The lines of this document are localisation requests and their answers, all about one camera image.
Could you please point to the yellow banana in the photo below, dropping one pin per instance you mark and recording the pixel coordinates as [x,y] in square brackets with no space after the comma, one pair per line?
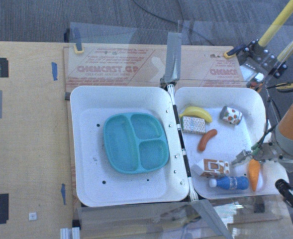
[198,111]

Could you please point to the blue bottle with white cap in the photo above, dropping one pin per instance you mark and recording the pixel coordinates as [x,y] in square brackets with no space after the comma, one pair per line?
[232,182]

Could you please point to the orange sausage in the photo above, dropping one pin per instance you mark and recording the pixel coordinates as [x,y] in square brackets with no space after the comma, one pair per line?
[206,139]

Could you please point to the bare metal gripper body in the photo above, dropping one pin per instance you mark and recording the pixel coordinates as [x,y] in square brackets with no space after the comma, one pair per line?
[266,151]

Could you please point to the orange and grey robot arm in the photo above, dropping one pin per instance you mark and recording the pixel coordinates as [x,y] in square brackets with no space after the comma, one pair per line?
[289,123]

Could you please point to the orange carrot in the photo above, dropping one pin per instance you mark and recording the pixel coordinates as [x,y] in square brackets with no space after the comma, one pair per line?
[254,174]

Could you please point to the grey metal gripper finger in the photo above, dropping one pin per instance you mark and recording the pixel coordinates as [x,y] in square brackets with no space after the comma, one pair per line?
[242,155]

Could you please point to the black cylinder on white bracket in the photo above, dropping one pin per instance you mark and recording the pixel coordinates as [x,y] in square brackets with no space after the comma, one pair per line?
[285,190]

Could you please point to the white plastic tray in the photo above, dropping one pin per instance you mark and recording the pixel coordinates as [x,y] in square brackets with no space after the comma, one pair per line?
[91,146]
[232,143]

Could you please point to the white and orange milk carton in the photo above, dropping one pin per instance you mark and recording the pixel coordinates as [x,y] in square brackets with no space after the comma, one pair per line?
[212,168]

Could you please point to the white can with red fruit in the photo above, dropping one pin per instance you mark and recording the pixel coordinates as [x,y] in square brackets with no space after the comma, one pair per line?
[232,115]

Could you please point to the brown cardboard board, red print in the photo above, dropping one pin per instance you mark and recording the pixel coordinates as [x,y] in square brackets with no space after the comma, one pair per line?
[141,66]

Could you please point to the turquoise divided plate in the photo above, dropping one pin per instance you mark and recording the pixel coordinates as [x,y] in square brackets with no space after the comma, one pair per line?
[122,143]

